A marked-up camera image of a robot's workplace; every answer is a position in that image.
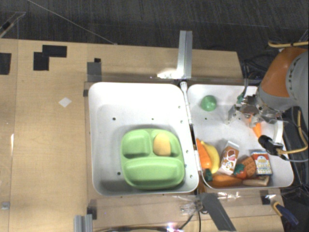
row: green plate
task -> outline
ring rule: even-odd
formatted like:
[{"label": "green plate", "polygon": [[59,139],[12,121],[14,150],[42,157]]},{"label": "green plate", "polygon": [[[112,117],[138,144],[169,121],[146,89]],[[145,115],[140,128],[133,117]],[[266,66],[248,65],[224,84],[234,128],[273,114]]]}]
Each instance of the green plate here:
[{"label": "green plate", "polygon": [[[153,152],[154,138],[169,138],[171,156]],[[139,129],[126,133],[121,141],[121,166],[126,182],[144,190],[172,188],[184,178],[183,152],[178,138],[167,130]]]}]

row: green ball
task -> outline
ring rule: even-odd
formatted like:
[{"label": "green ball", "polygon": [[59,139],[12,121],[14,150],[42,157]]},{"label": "green ball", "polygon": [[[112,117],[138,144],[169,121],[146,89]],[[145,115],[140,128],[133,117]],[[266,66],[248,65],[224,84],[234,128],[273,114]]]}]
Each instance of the green ball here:
[{"label": "green ball", "polygon": [[201,107],[207,112],[211,112],[217,107],[217,100],[213,95],[207,95],[202,99]]}]

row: black floor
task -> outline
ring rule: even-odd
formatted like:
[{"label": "black floor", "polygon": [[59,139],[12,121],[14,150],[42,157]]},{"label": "black floor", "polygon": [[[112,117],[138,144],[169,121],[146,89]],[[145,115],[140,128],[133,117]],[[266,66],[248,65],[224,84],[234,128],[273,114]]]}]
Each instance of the black floor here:
[{"label": "black floor", "polygon": [[[193,48],[237,51],[257,79],[278,53],[268,40],[296,42],[309,27],[309,0],[31,1],[0,0],[0,25],[14,12],[26,12],[5,38],[178,47],[179,31],[191,30]],[[293,231],[308,227],[309,197],[301,195],[285,199],[304,221]]]}]

